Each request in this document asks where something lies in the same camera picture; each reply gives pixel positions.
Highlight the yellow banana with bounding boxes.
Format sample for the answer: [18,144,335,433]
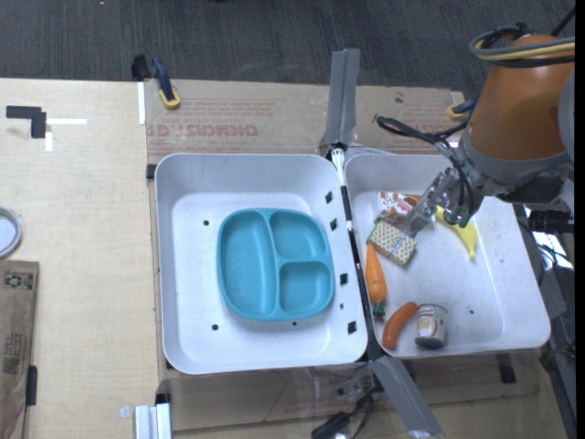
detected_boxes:
[433,204,479,261]

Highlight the pink and white snack carton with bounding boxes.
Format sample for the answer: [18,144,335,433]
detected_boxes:
[378,190,423,224]

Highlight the brown paper bag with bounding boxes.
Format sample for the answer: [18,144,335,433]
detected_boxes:
[0,259,40,439]

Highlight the white plastic tray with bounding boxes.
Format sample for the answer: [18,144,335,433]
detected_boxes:
[154,152,370,376]
[343,153,553,361]

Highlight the orange carrot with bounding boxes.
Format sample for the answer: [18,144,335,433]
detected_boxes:
[365,243,389,317]

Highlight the brown cardboard board red print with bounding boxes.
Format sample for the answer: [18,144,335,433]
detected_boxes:
[143,78,541,432]

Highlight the black cylinder on white bracket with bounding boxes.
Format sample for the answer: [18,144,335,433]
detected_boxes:
[527,179,576,235]

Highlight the green and yellow checkered packet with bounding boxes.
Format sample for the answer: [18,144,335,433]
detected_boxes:
[366,219,420,268]

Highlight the small white and orange can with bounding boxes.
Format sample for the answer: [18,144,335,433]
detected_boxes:
[413,303,449,351]

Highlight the blue divided plate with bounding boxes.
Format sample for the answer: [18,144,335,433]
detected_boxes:
[217,208,336,323]

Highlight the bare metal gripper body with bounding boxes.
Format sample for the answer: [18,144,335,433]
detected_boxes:
[423,166,502,215]

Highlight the orange sausage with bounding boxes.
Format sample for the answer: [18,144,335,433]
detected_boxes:
[381,301,420,351]

